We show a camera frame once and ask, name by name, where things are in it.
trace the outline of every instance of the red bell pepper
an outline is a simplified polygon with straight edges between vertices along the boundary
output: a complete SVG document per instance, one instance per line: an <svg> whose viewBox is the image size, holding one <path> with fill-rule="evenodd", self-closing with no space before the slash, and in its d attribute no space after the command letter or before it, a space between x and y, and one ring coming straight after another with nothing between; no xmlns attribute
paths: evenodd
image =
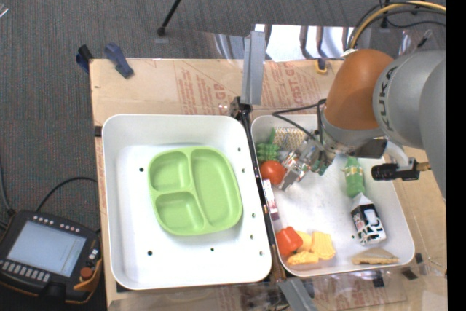
<svg viewBox="0 0 466 311"><path fill-rule="evenodd" d="M278 251L283 256L289 256L303 245L303 239L296 233L293 227L286 227L275 234Z"/></svg>

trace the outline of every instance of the bottle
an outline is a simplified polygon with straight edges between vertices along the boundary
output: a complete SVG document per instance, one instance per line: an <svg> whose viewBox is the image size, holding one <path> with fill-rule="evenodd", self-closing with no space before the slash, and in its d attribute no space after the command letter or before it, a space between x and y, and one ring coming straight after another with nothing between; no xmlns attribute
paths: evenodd
<svg viewBox="0 0 466 311"><path fill-rule="evenodd" d="M363 168L356 157L348 157L347 164L344 166L344 177L349 197L353 198L358 193L366 193Z"/></svg>

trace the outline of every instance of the gray floor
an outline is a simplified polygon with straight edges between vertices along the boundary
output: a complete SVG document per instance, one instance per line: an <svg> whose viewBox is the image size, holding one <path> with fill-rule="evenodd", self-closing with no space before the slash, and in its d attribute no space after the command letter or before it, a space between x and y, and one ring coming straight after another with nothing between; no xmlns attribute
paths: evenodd
<svg viewBox="0 0 466 311"><path fill-rule="evenodd" d="M446 0L428 0L446 5ZM0 0L0 159L10 205L35 209L74 176L96 177L89 77L76 64L86 44L104 57L109 42L127 57L159 57L157 29L174 0ZM354 26L379 0L183 0L169 26L246 36L254 23ZM415 22L400 16L399 24ZM75 181L42 210L99 227L95 183ZM4 206L0 221L7 220ZM104 310L103 280L94 297L67 310ZM0 287L0 309L44 310Z"/></svg>

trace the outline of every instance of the red tomato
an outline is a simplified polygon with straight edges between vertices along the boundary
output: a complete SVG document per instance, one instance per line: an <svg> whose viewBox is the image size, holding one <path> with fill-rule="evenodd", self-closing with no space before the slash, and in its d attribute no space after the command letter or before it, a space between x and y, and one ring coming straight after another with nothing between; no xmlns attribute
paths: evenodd
<svg viewBox="0 0 466 311"><path fill-rule="evenodd" d="M271 184L278 185L285 176L286 169L281 163L274 160L268 160L262 163L259 168L263 179L269 179Z"/></svg>

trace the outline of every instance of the green plate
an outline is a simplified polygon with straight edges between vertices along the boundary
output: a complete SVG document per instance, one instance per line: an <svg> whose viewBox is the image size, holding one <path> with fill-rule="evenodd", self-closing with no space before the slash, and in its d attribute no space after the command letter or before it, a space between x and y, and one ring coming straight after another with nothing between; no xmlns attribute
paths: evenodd
<svg viewBox="0 0 466 311"><path fill-rule="evenodd" d="M237 179L228 159L208 146L156 155L149 193L160 225L174 235L203 235L233 227L242 214Z"/></svg>

